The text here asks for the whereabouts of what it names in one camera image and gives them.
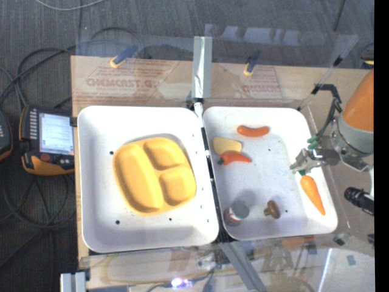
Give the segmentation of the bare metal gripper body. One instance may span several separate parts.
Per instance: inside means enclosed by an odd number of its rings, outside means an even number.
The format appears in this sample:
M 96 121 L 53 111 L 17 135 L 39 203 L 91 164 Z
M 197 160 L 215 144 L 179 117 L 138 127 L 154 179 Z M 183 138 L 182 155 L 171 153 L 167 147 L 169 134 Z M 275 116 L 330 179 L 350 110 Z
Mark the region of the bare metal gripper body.
M 336 165 L 342 161 L 358 172 L 370 170 L 370 165 L 363 160 L 368 154 L 354 148 L 339 134 L 321 137 L 314 135 L 312 152 L 316 159 L 323 161 L 326 165 Z

